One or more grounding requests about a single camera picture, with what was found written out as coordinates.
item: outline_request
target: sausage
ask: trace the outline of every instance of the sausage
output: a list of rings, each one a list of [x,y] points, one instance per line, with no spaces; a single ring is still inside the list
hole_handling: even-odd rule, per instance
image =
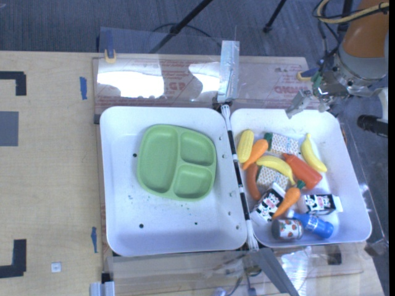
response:
[[[258,190],[256,182],[258,169],[259,166],[254,162],[246,170],[247,190],[249,195],[251,195],[254,200],[260,200],[260,198],[262,197]]]

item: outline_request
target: green plate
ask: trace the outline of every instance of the green plate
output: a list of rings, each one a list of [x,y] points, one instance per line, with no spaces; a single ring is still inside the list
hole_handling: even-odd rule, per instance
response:
[[[202,133],[173,125],[154,125],[140,145],[137,177],[150,193],[176,200],[200,200],[212,189],[217,156]]]

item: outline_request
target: floor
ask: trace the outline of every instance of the floor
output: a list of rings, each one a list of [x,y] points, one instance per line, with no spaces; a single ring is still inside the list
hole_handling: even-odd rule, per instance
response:
[[[179,23],[202,1],[0,0],[0,50],[97,52],[103,27],[167,33],[171,23]],[[279,1],[213,0],[180,34],[236,39],[241,55],[301,56],[310,68],[317,67],[323,43],[312,11],[320,0],[287,0],[272,31],[264,33],[262,29]],[[338,14],[342,9],[343,0],[333,0],[328,12]],[[329,31],[326,34],[331,49],[335,41]],[[372,88],[381,86],[388,86],[388,77]],[[381,104],[377,97],[352,97],[336,109],[346,136],[354,142],[350,154],[360,182],[369,190],[365,193],[367,205],[375,207],[376,213],[371,213],[374,230],[367,248],[389,295],[388,138],[357,126],[359,115],[380,117]]]

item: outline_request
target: blue bottle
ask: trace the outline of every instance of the blue bottle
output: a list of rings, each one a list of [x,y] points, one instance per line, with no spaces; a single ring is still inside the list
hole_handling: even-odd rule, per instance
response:
[[[303,224],[304,230],[310,231],[323,238],[329,238],[333,233],[333,225],[328,221],[323,221],[315,215],[308,213],[299,214],[294,210],[288,210],[287,218],[300,220]]]

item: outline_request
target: wooden table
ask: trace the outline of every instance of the wooden table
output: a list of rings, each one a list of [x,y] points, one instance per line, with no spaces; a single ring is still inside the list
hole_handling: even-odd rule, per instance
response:
[[[0,80],[0,111],[19,113],[17,146],[0,146],[0,265],[12,264],[14,240],[27,242],[26,271],[1,278],[0,295],[88,295],[89,284],[101,280],[100,159],[93,123],[96,57],[102,56],[0,52],[0,71],[27,76],[26,96],[15,95],[15,81]],[[87,99],[81,96],[80,77],[86,78]],[[363,244],[356,247],[364,256]],[[61,271],[52,272],[57,262]],[[360,264],[359,273],[307,279],[307,295],[312,290],[320,295],[383,295],[372,259],[365,255]],[[263,284],[271,283],[257,283],[257,290]],[[265,293],[278,293],[267,286]]]

